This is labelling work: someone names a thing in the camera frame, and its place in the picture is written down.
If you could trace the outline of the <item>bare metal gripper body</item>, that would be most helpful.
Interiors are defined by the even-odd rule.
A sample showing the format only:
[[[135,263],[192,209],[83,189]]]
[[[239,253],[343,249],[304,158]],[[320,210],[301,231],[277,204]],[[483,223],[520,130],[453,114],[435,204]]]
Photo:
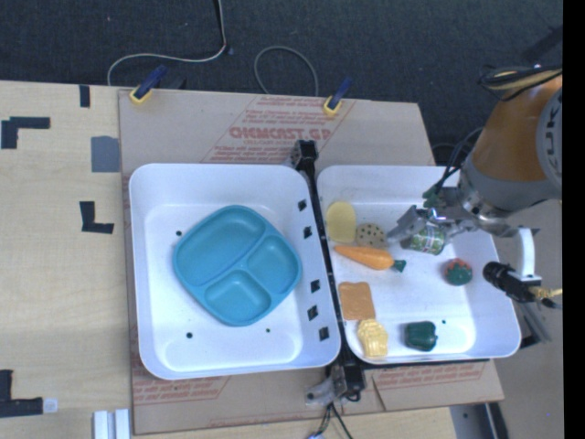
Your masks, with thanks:
[[[473,185],[432,186],[428,189],[428,218],[440,225],[447,220],[472,220],[475,230],[498,238],[512,238],[518,227],[508,218],[520,210],[520,194],[515,186],[477,189]]]

